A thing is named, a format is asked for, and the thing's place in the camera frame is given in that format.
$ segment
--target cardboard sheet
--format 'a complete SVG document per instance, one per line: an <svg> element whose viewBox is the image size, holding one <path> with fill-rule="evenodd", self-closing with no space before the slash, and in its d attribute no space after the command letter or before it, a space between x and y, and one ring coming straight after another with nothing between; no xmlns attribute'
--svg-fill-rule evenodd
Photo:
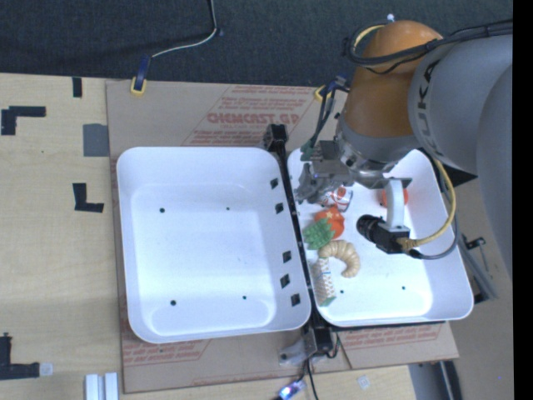
<svg viewBox="0 0 533 400"><path fill-rule="evenodd" d="M150 146L259 146L267 126L283 123L287 151L313 134L320 103L313 87L149 82L142 97L130 93L131 81L107 81L107 118L112 174L122 365L125 393L296 376L283 367L278 352L299 331L175 342L143 342L127 322L122 240L116 180L117 159L129 148ZM335 111L341 111L339 94ZM331 139L336 124L322 136ZM457 357L449 324L379 327L340 334L341 353L316 363L315 372L338 372Z"/></svg>

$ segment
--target wooden table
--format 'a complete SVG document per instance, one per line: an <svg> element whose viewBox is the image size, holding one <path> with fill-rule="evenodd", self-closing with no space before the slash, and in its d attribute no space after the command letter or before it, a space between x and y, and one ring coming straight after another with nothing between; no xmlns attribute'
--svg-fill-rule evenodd
<svg viewBox="0 0 533 400"><path fill-rule="evenodd" d="M105 80L0 74L0 108L45 106L0 136L0 331L12 363L51 363L53 375L0 381L0 399L83 398L89 373L121 373L117 275L108 157L84 157L82 127L107 124ZM74 210L74 183L103 212ZM366 377L365 389L358 378ZM314 377L321 400L414 400L407 366ZM148 399L274 398L290 379L125 395ZM311 390L297 398L311 399Z"/></svg>

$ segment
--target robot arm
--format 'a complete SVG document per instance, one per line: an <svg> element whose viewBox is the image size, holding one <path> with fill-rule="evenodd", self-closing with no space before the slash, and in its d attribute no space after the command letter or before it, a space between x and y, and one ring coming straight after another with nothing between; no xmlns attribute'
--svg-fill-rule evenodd
<svg viewBox="0 0 533 400"><path fill-rule="evenodd" d="M359 56L368 33L373 36ZM348 55L357 69L336 135L312 142L313 152L306 145L296 200L314 203L355 182L384 188L396 163L424 148L435 160L478 176L512 273L512 21L444 38L418 22L378 23L354 35Z"/></svg>

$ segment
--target tan curved toy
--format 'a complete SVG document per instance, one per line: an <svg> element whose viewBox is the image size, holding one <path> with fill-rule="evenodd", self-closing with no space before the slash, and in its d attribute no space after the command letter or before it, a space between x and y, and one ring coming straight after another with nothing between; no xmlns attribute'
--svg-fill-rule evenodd
<svg viewBox="0 0 533 400"><path fill-rule="evenodd" d="M320 258L334 257L346 264L342 276L352 278L357 275L361 268L361 260L353 244L345 240L333 240L318 250Z"/></svg>

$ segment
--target black hole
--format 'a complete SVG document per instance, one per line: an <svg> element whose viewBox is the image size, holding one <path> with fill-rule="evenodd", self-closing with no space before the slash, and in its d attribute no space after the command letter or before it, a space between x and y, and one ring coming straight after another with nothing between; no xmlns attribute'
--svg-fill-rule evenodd
<svg viewBox="0 0 533 400"><path fill-rule="evenodd" d="M291 304L294 307L295 305L298 305L300 303L300 295L298 293L295 293L291 296Z"/></svg>
<svg viewBox="0 0 533 400"><path fill-rule="evenodd" d="M281 288L284 288L290 282L291 279L289 278L289 275L285 274L282 278L280 278Z"/></svg>

